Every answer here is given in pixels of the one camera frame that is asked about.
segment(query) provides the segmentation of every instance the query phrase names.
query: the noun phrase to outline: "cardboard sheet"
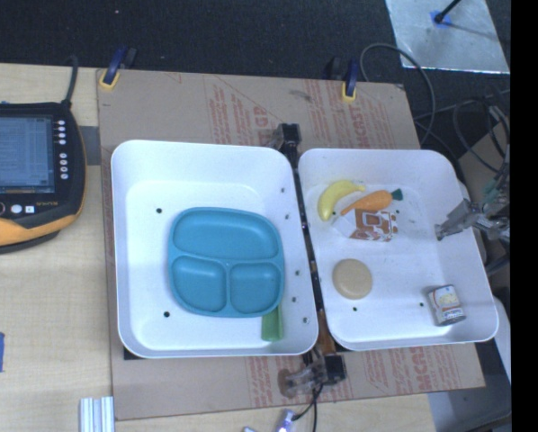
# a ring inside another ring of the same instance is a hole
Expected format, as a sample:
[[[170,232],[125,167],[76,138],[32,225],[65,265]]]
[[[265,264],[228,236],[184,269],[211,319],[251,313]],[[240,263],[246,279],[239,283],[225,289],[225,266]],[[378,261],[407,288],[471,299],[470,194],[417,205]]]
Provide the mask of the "cardboard sheet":
[[[103,210],[111,322],[112,384],[118,420],[306,404],[279,392],[281,370],[300,356],[144,360],[126,356],[117,331],[110,160],[125,140],[264,145],[279,123],[298,123],[300,150],[418,149],[407,97],[398,85],[124,70],[98,88]],[[346,401],[482,387],[473,344],[343,353],[348,377],[320,401]]]

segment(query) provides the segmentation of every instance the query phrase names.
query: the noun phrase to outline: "tin can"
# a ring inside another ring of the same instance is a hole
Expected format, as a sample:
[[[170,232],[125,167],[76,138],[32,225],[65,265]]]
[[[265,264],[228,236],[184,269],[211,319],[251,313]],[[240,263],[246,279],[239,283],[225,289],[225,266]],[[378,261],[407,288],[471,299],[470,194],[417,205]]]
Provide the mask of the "tin can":
[[[437,325],[440,327],[452,325],[467,318],[453,285],[439,286],[427,296],[435,311]]]

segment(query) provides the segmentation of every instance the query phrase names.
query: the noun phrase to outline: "toy banana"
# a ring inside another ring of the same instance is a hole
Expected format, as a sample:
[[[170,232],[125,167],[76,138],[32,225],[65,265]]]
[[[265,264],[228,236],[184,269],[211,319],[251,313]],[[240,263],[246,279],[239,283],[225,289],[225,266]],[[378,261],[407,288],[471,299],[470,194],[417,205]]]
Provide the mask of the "toy banana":
[[[341,181],[334,182],[327,189],[325,189],[325,191],[323,191],[319,197],[317,203],[319,217],[323,221],[327,221],[333,214],[335,204],[339,199],[345,197],[346,195],[352,194],[353,192],[363,192],[364,190],[364,185],[355,184],[348,179],[342,179]]]

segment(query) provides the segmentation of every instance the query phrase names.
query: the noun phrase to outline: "tan round object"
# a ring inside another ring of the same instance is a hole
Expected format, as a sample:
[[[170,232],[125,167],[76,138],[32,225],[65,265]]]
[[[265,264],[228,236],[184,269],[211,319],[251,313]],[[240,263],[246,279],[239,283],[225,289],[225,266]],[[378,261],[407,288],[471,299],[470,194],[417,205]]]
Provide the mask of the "tan round object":
[[[343,259],[333,269],[333,285],[348,299],[364,298],[373,287],[371,271],[357,259]]]

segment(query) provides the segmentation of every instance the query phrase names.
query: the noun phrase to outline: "green object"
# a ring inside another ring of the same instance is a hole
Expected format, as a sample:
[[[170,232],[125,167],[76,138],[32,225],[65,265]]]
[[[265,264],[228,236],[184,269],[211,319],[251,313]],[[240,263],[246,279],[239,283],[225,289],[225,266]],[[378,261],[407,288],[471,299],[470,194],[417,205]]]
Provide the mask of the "green object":
[[[281,304],[266,313],[261,320],[261,339],[274,342],[283,338]]]
[[[401,189],[391,192],[391,197],[393,197],[393,200],[403,200],[403,193],[401,192]]]
[[[499,195],[499,190],[497,189],[498,181],[493,178],[488,183],[485,184],[481,190],[483,193],[483,204],[492,203]]]

